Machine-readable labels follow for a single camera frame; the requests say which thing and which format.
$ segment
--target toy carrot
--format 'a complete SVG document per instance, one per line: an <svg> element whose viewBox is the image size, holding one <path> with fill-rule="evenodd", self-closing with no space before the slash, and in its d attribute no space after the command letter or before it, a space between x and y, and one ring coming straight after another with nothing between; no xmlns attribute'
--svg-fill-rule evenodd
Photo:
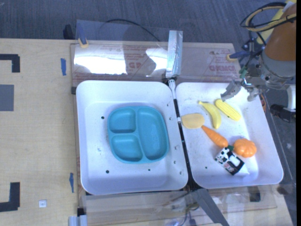
<svg viewBox="0 0 301 226"><path fill-rule="evenodd" d="M215 130L212 130L206 126L202 126L204 132L209 136L209 138L219 147L224 148L228 146L228 141L225 137L217 133Z"/></svg>

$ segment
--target yellow banana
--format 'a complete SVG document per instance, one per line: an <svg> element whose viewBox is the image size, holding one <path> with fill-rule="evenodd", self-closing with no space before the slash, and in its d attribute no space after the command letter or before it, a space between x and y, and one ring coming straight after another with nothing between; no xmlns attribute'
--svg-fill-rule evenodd
<svg viewBox="0 0 301 226"><path fill-rule="evenodd" d="M220 114L220 111L217 109L217 107L211 103L207 102L198 102L200 105L202 105L211 115L212 117L212 122L213 122L213 127L215 129L218 129L222 123L222 117Z"/></svg>
<svg viewBox="0 0 301 226"><path fill-rule="evenodd" d="M230 106L227 102L223 102L221 99L217 99L215 101L215 105L217 108L219 108L225 115L230 117L231 119L235 121L239 121L241 118L240 113L235 110L232 106Z"/></svg>

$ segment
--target black square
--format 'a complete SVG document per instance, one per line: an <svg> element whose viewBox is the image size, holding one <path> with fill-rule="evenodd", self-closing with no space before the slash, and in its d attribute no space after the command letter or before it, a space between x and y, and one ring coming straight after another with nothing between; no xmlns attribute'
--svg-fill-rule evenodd
<svg viewBox="0 0 301 226"><path fill-rule="evenodd" d="M14 85L0 85L0 111L14 111Z"/></svg>

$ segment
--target yellow corn cob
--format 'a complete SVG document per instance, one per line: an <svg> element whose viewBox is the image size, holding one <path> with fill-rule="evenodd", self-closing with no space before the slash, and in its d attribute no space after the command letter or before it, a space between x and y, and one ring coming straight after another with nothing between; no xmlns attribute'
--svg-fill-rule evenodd
<svg viewBox="0 0 301 226"><path fill-rule="evenodd" d="M228 103L223 102L221 99L217 99L215 101L215 105L217 108L219 108L225 115L230 117L231 119L238 121L241 118L240 113L235 110L232 106L230 106Z"/></svg>

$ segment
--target wooden surface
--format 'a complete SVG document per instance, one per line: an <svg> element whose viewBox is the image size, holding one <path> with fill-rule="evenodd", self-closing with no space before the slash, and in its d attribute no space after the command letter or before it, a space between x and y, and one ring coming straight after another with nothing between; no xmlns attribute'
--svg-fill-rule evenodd
<svg viewBox="0 0 301 226"><path fill-rule="evenodd" d="M15 86L14 111L0 112L0 202L9 200L10 182L21 184L20 207L0 212L0 225L64 226L69 216L76 215L79 201L71 43L0 39L0 54L18 54L21 58L20 73L11 72L10 61L0 61L0 84ZM66 76L62 75L61 58L66 59ZM39 200L47 200L47 207L39 208ZM275 194L275 202L277 206L272 209L228 213L225 217L230 225L292 225L283 196ZM211 223L207 216L195 219L198 225Z"/></svg>

